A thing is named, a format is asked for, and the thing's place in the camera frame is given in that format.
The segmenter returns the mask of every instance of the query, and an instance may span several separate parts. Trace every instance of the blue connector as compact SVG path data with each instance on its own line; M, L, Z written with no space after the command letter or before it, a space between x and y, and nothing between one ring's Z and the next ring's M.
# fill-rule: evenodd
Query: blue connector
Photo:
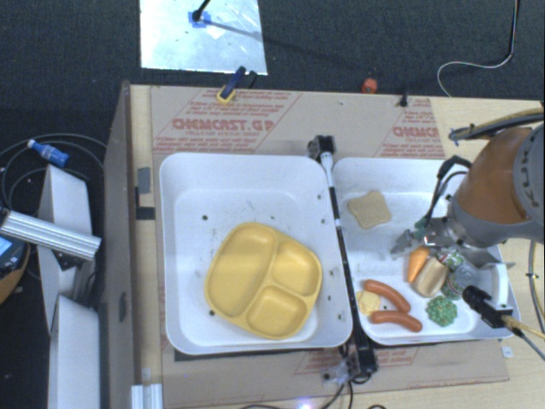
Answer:
M61 168L65 167L68 158L70 158L69 154L63 153L58 148L50 146L49 144L40 144L34 140L29 140L26 145L32 150L36 150L42 158L46 159L51 164L55 164Z

